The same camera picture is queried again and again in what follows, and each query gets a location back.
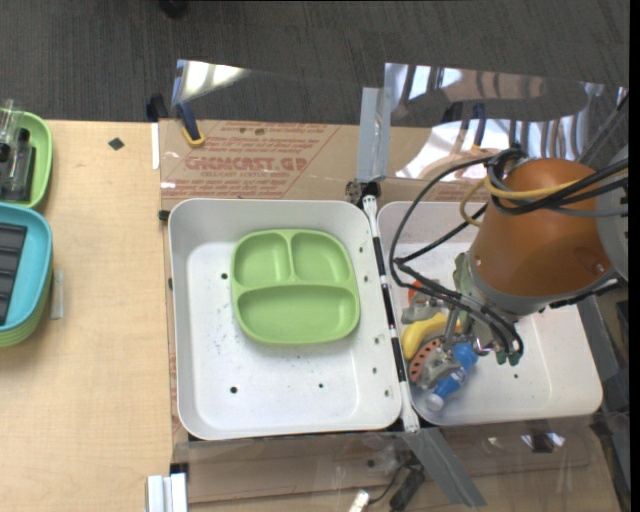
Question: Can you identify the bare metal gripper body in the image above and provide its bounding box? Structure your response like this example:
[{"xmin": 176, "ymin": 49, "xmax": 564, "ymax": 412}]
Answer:
[{"xmin": 443, "ymin": 252, "xmax": 507, "ymax": 354}]

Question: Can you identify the orange carrot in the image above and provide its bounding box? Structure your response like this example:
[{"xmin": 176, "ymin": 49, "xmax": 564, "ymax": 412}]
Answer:
[{"xmin": 406, "ymin": 279, "xmax": 439, "ymax": 306}]

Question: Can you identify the blue plastic bottle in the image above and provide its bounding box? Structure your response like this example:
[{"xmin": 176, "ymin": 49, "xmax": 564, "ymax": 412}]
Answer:
[{"xmin": 424, "ymin": 341, "xmax": 480, "ymax": 413}]

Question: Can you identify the yellow banana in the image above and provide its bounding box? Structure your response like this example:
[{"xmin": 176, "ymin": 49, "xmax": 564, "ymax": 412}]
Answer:
[{"xmin": 401, "ymin": 312, "xmax": 449, "ymax": 362}]

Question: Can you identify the black and white thin rod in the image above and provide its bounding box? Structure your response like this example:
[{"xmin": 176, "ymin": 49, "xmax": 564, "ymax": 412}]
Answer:
[{"xmin": 360, "ymin": 195, "xmax": 421, "ymax": 434}]

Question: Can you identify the white plastic tray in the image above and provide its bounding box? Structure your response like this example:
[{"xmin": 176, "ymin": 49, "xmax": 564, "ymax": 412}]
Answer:
[
  {"xmin": 167, "ymin": 198, "xmax": 404, "ymax": 442},
  {"xmin": 375, "ymin": 200, "xmax": 605, "ymax": 428}
]

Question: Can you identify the brown cardboard board red print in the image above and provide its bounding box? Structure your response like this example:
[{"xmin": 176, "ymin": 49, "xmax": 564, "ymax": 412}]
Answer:
[{"xmin": 158, "ymin": 118, "xmax": 630, "ymax": 506}]

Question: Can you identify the small clear plastic tube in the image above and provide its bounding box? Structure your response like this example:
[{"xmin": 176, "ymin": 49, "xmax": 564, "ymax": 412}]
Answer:
[{"xmin": 49, "ymin": 269, "xmax": 66, "ymax": 320}]

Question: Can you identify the blue divided plate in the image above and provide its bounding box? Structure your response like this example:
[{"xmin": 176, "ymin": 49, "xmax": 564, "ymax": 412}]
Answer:
[{"xmin": 0, "ymin": 201, "xmax": 54, "ymax": 333}]

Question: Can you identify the black rectangular object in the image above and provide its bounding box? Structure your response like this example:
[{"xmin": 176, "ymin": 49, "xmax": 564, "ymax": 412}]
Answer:
[{"xmin": 0, "ymin": 222, "xmax": 29, "ymax": 327}]

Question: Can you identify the clear plastic bottle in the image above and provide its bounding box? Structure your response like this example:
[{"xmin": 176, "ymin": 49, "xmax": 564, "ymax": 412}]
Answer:
[
  {"xmin": 1, "ymin": 127, "xmax": 34, "ymax": 202},
  {"xmin": 0, "ymin": 98, "xmax": 24, "ymax": 151}
]

